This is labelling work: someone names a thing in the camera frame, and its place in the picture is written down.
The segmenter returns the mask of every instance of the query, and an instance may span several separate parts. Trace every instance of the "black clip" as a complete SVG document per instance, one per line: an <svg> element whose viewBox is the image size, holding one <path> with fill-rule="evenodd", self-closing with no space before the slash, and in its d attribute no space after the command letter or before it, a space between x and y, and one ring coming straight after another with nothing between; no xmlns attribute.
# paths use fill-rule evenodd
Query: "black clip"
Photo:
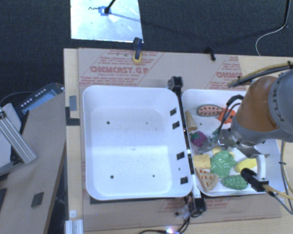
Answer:
<svg viewBox="0 0 293 234"><path fill-rule="evenodd" d="M210 47L207 47L203 54L210 54L210 58L212 61L216 61L216 57L215 57L215 54L214 54L214 51L210 48Z"/></svg>
<svg viewBox="0 0 293 234"><path fill-rule="evenodd" d="M1 111L0 112L0 119L3 119L4 117L6 117L6 113L5 113L5 111Z"/></svg>
<svg viewBox="0 0 293 234"><path fill-rule="evenodd" d="M175 92L176 90L180 90L183 86L182 77L173 76L168 82L167 87L168 89Z"/></svg>
<svg viewBox="0 0 293 234"><path fill-rule="evenodd" d="M238 85L242 85L242 83L240 82L240 76L237 76L238 77Z"/></svg>

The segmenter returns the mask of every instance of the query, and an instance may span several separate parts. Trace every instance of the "wooden table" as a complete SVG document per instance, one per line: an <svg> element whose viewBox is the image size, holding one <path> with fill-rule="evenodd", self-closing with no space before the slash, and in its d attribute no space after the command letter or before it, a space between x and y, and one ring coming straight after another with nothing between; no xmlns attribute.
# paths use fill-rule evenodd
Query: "wooden table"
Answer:
<svg viewBox="0 0 293 234"><path fill-rule="evenodd" d="M239 56L239 63L242 73L248 74L259 68L285 63L293 58L275 58L275 57L250 57ZM69 106L69 98L77 96L78 101L78 50L64 50L64 72L65 72L65 92L66 107ZM71 111L71 118L79 118L79 105L77 109ZM72 215L70 220L83 218L83 201L82 201L82 168L81 168L81 150L80 150L80 127L67 126L66 128L66 151L67 151L67 170L68 170L68 210ZM293 187L293 143L287 143L285 148L286 169L291 185ZM283 208L281 209L281 218L258 219L248 221L231 221L218 223L190 224L186 234L240 234L240 233L293 233L293 215L290 215ZM86 232L87 234L138 234L146 228L139 229L122 229ZM165 230L166 227L157 227L153 229Z"/></svg>
<svg viewBox="0 0 293 234"><path fill-rule="evenodd" d="M37 158L16 167L0 181L0 189L7 189L0 212L0 234L46 234L64 162L64 93L29 113L22 136ZM40 193L41 204L31 207L34 195Z"/></svg>

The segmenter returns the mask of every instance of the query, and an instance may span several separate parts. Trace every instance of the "electronic device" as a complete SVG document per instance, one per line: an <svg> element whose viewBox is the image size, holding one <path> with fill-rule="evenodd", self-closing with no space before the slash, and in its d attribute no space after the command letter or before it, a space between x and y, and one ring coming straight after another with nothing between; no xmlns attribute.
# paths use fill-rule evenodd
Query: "electronic device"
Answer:
<svg viewBox="0 0 293 234"><path fill-rule="evenodd" d="M24 99L16 108L15 111L22 119L27 111L40 106L44 102L54 98L56 95L64 91L64 86L59 83L50 83L37 91L33 92L30 96Z"/></svg>

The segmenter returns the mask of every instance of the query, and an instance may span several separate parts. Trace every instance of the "toy pizza slice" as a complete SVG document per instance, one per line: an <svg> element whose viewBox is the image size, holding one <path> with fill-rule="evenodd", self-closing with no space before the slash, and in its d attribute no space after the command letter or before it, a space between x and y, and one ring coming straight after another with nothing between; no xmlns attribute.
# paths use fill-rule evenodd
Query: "toy pizza slice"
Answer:
<svg viewBox="0 0 293 234"><path fill-rule="evenodd" d="M203 169L195 168L197 176L201 182L201 185L208 192L213 189L218 183L219 176L217 174L211 174Z"/></svg>

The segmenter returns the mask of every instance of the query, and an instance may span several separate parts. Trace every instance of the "cardboard sheet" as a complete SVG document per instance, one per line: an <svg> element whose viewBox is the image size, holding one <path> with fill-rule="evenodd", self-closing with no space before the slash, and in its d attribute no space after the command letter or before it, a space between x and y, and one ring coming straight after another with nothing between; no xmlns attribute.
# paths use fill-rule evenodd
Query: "cardboard sheet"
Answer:
<svg viewBox="0 0 293 234"><path fill-rule="evenodd" d="M182 91L227 89L227 82L241 76L238 58L205 54L142 52L140 63L132 60L133 51L79 49L80 119L83 119L82 94L86 87L99 85L166 87L172 76L181 76ZM245 90L244 86L235 90ZM85 188L84 126L81 120L84 230L179 225L183 219L175 212L184 207L183 198L152 200L97 201ZM207 198L207 211L192 223L281 217L276 200L268 195Z"/></svg>

